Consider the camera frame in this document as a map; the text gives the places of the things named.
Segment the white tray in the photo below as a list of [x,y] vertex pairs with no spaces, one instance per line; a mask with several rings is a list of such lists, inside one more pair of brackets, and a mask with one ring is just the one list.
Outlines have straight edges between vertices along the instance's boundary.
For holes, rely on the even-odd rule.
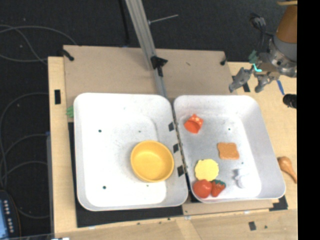
[[[174,113],[190,184],[195,183],[198,160],[213,159],[219,165],[217,180],[226,183],[218,197],[199,198],[203,203],[277,199],[286,190],[258,103],[244,95],[184,95],[174,101]],[[204,119],[197,134],[184,127],[196,114]],[[239,159],[220,159],[217,144],[236,143]],[[246,188],[236,180],[238,169],[249,172]]]
[[[78,200],[90,211],[173,207],[188,197],[171,104],[160,95],[83,93],[74,104]],[[166,145],[175,169],[165,181],[146,183],[131,168],[136,144]]]

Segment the black floor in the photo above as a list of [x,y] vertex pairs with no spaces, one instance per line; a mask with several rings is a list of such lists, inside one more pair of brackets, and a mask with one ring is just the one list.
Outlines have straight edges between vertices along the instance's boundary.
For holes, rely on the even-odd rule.
[[[260,33],[250,25],[250,13],[263,17],[267,31],[274,33],[285,10],[275,0],[142,2],[150,21],[178,15],[151,24],[156,48],[224,51],[233,62],[248,61],[258,44]],[[8,30],[9,26],[46,27],[67,36],[39,27]],[[0,0],[0,153],[6,154],[7,165],[6,170],[1,168],[2,188],[20,210],[23,236],[51,232],[48,172],[40,163],[47,161],[50,132],[47,62],[25,60],[56,56],[73,41],[89,46],[139,46],[124,0]]]

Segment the robotic hand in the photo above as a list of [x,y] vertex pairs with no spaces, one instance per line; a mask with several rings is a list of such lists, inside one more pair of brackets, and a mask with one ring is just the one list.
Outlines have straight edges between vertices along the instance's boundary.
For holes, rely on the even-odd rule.
[[265,34],[266,23],[262,17],[252,13],[250,22],[253,27],[261,32],[258,51],[254,51],[249,60],[251,69],[243,67],[237,73],[234,81],[229,85],[232,93],[235,89],[242,87],[254,75],[258,80],[255,92],[259,93],[264,86],[273,80],[278,80],[281,75],[297,77],[297,27],[298,27],[298,0],[279,1],[280,5],[288,5],[278,25],[276,34],[271,35],[268,49],[261,52]]

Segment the brown square object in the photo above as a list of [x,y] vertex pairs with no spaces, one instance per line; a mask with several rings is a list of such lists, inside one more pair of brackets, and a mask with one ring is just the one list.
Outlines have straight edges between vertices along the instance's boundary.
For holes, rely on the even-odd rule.
[[237,145],[233,142],[219,142],[217,147],[221,159],[237,160],[240,157]]

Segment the black clamp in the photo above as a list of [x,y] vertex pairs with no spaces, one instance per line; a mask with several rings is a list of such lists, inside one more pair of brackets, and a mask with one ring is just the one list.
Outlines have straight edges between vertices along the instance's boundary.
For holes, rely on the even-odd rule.
[[168,61],[164,58],[159,58],[157,56],[152,56],[151,57],[151,63],[152,63],[152,67],[153,69],[157,69],[158,70],[158,75],[159,77],[163,77],[164,74],[162,72],[162,67],[167,63]]

